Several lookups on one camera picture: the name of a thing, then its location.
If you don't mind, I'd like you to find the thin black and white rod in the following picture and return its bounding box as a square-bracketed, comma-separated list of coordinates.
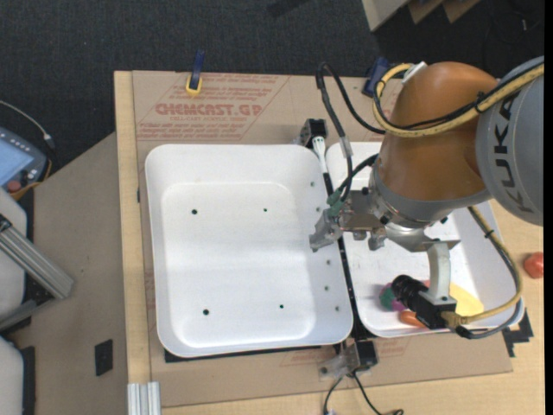
[312, 135, 362, 348]

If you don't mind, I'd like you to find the brown cardboard board, red print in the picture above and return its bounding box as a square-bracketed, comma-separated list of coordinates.
[130, 70, 515, 408]

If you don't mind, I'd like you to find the red-orange toy food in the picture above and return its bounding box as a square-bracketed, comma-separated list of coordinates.
[523, 251, 544, 280]

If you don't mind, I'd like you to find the black cylinder on white bracket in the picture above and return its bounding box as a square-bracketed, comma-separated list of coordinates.
[390, 239, 461, 331]

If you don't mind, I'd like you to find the green and purple toy vegetable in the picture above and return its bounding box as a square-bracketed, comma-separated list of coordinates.
[378, 281, 410, 312]

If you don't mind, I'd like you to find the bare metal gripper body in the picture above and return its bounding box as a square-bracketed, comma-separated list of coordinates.
[338, 189, 428, 245]

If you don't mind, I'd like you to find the orange toy carrot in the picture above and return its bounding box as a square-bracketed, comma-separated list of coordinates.
[398, 310, 428, 329]

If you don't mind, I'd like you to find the white plastic tray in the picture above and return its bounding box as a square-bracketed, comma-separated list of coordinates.
[143, 143, 355, 359]
[324, 141, 526, 339]

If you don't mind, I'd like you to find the black block with thin wires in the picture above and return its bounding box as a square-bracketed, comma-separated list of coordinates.
[340, 339, 379, 378]
[302, 118, 328, 147]

